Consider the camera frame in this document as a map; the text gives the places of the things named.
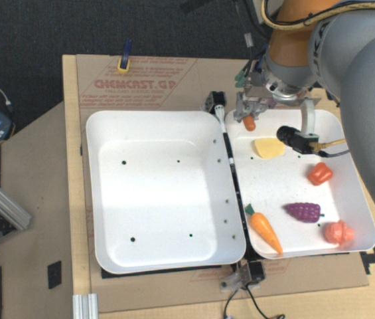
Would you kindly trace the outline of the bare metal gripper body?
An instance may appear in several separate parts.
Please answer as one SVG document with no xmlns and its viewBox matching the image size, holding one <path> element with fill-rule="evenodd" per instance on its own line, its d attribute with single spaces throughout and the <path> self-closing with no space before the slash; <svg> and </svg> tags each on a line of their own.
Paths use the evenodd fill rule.
<svg viewBox="0 0 375 319">
<path fill-rule="evenodd" d="M 277 104 L 294 106 L 308 94 L 307 87 L 286 84 L 270 74 L 250 73 L 236 97 L 237 107 L 275 107 Z"/>
</svg>

